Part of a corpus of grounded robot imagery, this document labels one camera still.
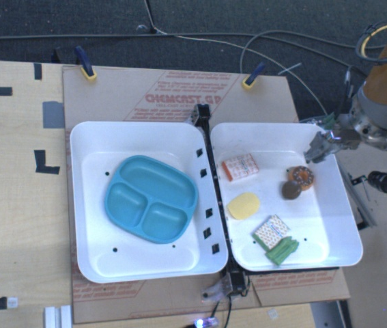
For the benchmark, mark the blue divided plate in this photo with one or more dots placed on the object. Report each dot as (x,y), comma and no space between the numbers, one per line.
(152,197)

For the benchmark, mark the green and white carton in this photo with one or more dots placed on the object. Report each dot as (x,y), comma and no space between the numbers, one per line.
(271,231)

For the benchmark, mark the green toy beans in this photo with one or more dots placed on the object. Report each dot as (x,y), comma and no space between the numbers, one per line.
(282,250)

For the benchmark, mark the yellow oval toy bread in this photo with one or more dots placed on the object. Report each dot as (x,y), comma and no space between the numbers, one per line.
(243,206)

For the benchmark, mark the thin black rod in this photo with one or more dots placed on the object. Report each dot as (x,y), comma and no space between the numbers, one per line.
(217,190)

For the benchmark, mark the dark brown round biscuit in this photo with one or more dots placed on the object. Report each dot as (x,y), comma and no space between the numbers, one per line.
(291,190)

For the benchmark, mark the brown sprinkled doughnut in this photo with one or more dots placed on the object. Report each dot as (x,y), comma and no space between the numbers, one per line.
(307,179)

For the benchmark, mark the brown cardboard board red print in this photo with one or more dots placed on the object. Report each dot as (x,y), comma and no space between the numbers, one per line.
(128,97)

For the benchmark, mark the white plastic tray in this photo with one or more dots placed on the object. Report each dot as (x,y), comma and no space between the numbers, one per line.
(138,261)
(316,217)

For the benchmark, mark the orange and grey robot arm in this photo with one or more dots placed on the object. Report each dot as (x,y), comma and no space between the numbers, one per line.
(379,80)

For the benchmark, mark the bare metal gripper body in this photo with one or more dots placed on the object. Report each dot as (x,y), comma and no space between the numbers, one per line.
(367,132)

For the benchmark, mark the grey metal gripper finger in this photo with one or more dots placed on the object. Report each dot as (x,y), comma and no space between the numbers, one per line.
(317,142)
(324,152)

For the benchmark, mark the orange and white carton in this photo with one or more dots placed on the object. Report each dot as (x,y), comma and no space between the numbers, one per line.
(240,167)

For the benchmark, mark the black cylinder on white bracket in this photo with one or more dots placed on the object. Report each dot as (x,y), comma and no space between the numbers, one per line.
(382,182)

